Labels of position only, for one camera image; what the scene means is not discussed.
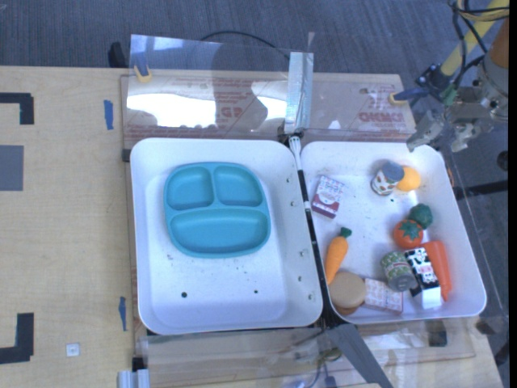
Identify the pink patterned packet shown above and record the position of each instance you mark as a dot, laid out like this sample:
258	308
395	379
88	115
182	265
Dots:
383	296

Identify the orange toy tomato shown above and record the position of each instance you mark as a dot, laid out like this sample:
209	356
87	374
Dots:
408	234

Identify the tan toy burger bun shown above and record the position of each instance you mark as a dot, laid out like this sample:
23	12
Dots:
346	291

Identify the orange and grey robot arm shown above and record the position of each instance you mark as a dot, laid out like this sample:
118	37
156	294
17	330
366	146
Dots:
500	51

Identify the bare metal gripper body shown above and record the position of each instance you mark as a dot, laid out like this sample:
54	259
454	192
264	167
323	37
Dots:
470	111

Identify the small orange carrot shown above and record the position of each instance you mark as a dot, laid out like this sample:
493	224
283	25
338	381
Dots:
336	255

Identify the green labelled can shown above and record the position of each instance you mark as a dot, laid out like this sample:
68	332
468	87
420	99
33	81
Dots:
398	271

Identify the white can with grey lid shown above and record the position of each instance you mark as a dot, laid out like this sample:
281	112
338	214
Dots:
385	180

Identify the large orange carrot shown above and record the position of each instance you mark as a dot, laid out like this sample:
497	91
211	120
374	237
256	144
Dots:
441	265

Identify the red and white carton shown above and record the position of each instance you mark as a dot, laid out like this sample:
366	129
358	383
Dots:
327	198

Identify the white plastic tray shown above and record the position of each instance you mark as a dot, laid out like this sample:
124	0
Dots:
367	224
226	289

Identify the yellow orange toy fruit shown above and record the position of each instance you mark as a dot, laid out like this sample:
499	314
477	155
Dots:
411	179

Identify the green broccoli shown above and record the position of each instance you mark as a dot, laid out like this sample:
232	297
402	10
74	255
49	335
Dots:
421	215

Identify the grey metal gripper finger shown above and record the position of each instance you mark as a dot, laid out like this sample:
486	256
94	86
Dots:
426	129
463	135

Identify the blue divided plate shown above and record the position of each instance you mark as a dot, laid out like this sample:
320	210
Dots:
218	229

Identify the black and white milk carton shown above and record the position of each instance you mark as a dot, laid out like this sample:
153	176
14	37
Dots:
424	275

